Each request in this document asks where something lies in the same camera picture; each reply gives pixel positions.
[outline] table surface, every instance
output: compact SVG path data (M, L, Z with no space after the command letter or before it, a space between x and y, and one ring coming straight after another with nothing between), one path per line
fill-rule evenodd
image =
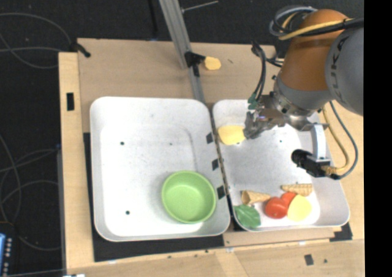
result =
M353 239L330 242L340 228L288 230L284 233L225 233L225 247L209 250L155 254L94 262L85 167L83 133L89 132L89 106L102 96L192 98L188 73L179 68L171 42L79 39L90 58L77 53L59 54L62 170L66 268L87 276L361 276L364 275L364 172L363 117L336 108L353 135L360 158L355 170L341 183L350 207ZM267 56L272 46L263 46ZM195 53L219 58L222 67L211 71L200 65L207 106L222 99L247 99L260 76L260 60L250 45L192 43ZM268 66L265 93L279 68ZM67 94L73 93L69 110ZM347 146L348 138L330 116L331 125ZM336 166L344 157L326 132ZM311 265L305 256L313 260Z

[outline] empty white tray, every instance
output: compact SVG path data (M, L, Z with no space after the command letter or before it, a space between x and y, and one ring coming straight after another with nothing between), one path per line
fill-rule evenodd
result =
M110 241L219 235L230 223L211 117L193 99L101 97L90 109L95 226ZM213 184L216 210L205 222L182 224L164 210L160 191L179 170Z
M244 100L224 100L213 107L216 128L230 124L244 126L248 103ZM318 122L317 114L311 122ZM283 184L312 183L314 191L307 197L312 204L312 213L301 222L294 222L287 217L273 219L263 211L264 203L254 207L261 216L261 226L247 228L248 231L266 231L308 227L335 227L349 220L349 206L341 184L330 178L314 178L291 160L296 149L312 153L310 132L298 132L288 124L264 131L259 138L245 140L237 145L224 145L219 142L220 154L229 198L233 206L241 205L241 191L252 190L280 197Z

